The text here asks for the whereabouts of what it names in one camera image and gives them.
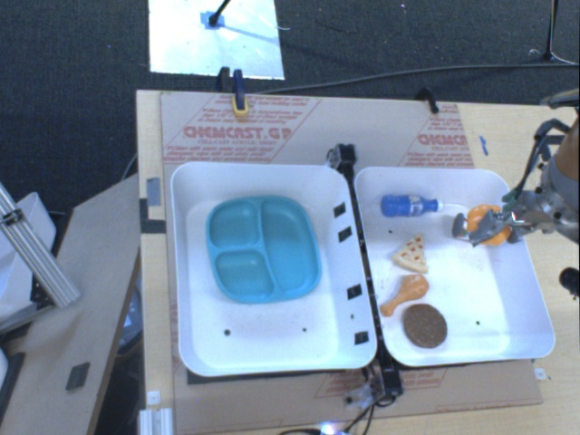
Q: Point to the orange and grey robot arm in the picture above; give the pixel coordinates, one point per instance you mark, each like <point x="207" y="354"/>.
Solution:
<point x="567" y="170"/>

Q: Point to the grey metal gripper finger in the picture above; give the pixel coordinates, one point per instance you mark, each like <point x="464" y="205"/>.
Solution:
<point x="486" y="230"/>
<point x="459" y="225"/>

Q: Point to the orange toy pepper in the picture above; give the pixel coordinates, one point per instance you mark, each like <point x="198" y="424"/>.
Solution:
<point x="478" y="215"/>

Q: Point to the blue bottle with white cap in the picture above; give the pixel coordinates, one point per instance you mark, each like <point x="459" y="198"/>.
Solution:
<point x="401" y="205"/>

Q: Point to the blue divided plate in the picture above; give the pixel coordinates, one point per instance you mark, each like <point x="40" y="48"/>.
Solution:
<point x="265" y="247"/>

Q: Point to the brown round toy patty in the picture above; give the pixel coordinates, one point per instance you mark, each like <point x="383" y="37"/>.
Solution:
<point x="425" y="325"/>

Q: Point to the white plastic tray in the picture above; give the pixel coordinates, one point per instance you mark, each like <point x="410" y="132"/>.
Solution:
<point x="476" y="297"/>
<point x="272" y="333"/>

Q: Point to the thin black rod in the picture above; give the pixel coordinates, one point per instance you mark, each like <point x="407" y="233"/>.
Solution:
<point x="368" y="265"/>

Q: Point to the orange toy chicken drumstick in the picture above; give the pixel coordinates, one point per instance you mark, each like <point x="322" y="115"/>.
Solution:
<point x="410" y="288"/>

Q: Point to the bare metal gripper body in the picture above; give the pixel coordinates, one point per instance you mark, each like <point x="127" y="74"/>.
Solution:
<point x="541" y="213"/>

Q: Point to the toy pizza slice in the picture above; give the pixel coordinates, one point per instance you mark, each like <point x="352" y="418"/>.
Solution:
<point x="413" y="256"/>

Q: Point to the brown cardboard board red print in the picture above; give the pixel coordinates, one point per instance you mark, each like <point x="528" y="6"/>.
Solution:
<point x="281" y="138"/>

